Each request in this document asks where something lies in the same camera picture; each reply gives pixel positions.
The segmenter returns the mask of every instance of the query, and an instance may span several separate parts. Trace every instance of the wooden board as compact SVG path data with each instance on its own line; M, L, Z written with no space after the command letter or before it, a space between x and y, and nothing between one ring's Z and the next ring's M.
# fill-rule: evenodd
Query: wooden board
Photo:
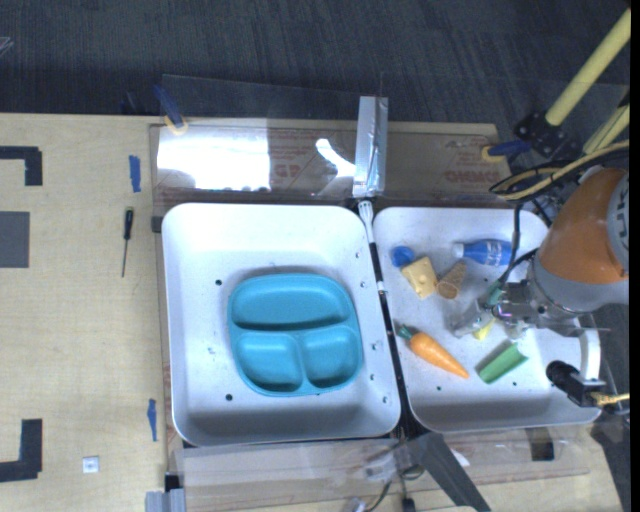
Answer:
M37 480L0 484L0 510L144 510L166 466L162 365L150 231L153 118L0 116L0 145L38 146L43 186L0 160L0 210L30 212L28 269L0 269L0 455L22 419L43 420ZM129 181L142 164L142 192ZM135 208L125 278L124 209ZM158 406L157 442L147 420ZM82 459L100 457L98 473Z

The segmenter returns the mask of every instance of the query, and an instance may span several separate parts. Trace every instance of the wooden table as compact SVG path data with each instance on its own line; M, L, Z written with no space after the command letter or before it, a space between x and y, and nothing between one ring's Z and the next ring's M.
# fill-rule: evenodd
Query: wooden table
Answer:
M0 483L0 511L144 510L167 454L148 127L155 117L0 115L0 145L37 146L43 186L0 160L0 211L30 212L27 269L0 269L0 460L17 458L23 419L43 420L43 471ZM129 155L142 191L133 193ZM135 208L126 275L124 210ZM158 440L147 418L158 404ZM481 486L494 510L620 510L599 445L586 475ZM83 458L100 470L83 473ZM441 491L419 507L450 505ZM336 510L336 502L308 511ZM291 506L278 510L302 510ZM381 511L399 510L397 498Z

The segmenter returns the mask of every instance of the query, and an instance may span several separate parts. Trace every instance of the yellow pole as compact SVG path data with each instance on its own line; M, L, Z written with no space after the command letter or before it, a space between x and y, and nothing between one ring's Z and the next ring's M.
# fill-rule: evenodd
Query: yellow pole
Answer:
M583 146L582 150L584 154L589 155L613 142L613 140L620 135L622 130L629 126L630 117L630 103L623 105L622 107L618 107L607 122L598 128L598 131L594 133Z
M547 111L545 119L550 125L562 124L630 38L631 9L627 9Z

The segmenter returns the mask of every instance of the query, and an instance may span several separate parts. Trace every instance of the blue clip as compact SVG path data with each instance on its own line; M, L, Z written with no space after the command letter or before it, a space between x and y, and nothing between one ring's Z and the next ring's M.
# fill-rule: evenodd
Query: blue clip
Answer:
M516 139L502 144L496 144L489 148L489 156L512 156L531 151L531 144L527 141Z
M133 192L140 192L140 159L134 155L129 155L129 179Z
M169 92L160 85L153 86L153 94L167 113L164 122L175 135L182 135L189 127L178 108L178 103Z
M147 407L147 418L149 418L149 426L151 427L151 438L155 443L158 441L158 432L156 430L156 401L153 398L149 398L149 407Z

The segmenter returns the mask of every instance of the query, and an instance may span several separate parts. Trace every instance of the white sink basin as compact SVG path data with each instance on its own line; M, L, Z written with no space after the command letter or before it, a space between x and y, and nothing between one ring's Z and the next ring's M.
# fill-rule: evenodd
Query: white sink basin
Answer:
M544 223L530 212L522 212L521 230L519 254L538 247L547 232ZM451 334L449 319L465 311L505 267L466 260L467 273L456 300L437 294L420 300L391 264L393 247L405 245L414 250L416 257L429 256L441 276L456 261L451 252L454 242L483 238L508 241L512 231L512 210L388 208L375 218L374 233L392 320L436 338L470 374L469 379L461 379L429 365L409 350L406 341L396 338L411 410L430 430L446 433L524 428L588 423L598 417L599 409L578 407L566 393L553 387L545 374L547 365L556 359L581 368L578 338L565 338L548 329L530 329L519 341L520 351L529 360L496 382L486 384L477 369L488 354L507 340L503 326L496 323L483 341L471 335L456 338ZM523 279L525 274L526 264L513 271L511 280ZM592 357L592 364L599 367L599 351L594 351Z
M400 401L365 229L333 206L183 204L162 225L173 419L198 446L377 437ZM239 376L227 329L229 296L250 277L316 273L350 295L363 362L343 388L266 396Z

